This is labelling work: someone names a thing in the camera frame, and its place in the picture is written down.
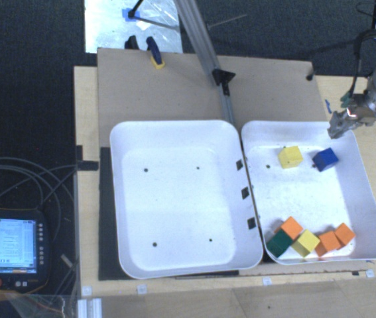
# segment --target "black bracket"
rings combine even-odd
[[[216,85],[220,85],[223,88],[223,94],[230,96],[229,92],[229,82],[235,77],[236,74],[232,72],[223,71],[219,68],[213,70],[213,78],[216,82]]]

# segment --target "yellow cube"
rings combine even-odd
[[[302,161],[298,146],[284,147],[278,154],[278,158],[283,168],[297,167]]]
[[[310,254],[318,245],[320,239],[309,230],[305,230],[300,237],[291,245],[302,257]]]

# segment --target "green cube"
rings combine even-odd
[[[292,239],[283,231],[279,230],[271,240],[266,243],[267,250],[276,258],[279,258],[292,244]]]

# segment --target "black mat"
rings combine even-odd
[[[99,177],[99,280],[132,279],[120,266],[118,259],[117,225],[115,222],[113,172],[109,148],[101,148]],[[190,274],[178,278],[237,276],[239,271]]]

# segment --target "toy block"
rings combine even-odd
[[[292,248],[297,251],[299,255],[305,257],[318,246],[319,242],[318,237],[313,235],[309,230],[305,230],[294,244],[292,244]]]
[[[282,229],[292,240],[297,239],[303,230],[302,226],[292,217],[289,217],[275,232],[280,229]]]
[[[291,244],[292,239],[283,230],[279,230],[273,238],[266,243],[266,247],[276,258],[279,258]]]
[[[302,161],[298,146],[284,147],[279,152],[278,158],[283,168],[297,167]]]
[[[316,253],[319,257],[328,252],[341,248],[341,243],[333,231],[326,232],[318,237],[320,239],[320,243],[316,247]]]
[[[319,172],[331,168],[338,162],[338,157],[335,155],[334,151],[329,147],[313,157],[313,162],[318,168]]]
[[[355,237],[355,233],[345,223],[342,223],[335,230],[335,235],[340,241],[341,248],[347,245]]]

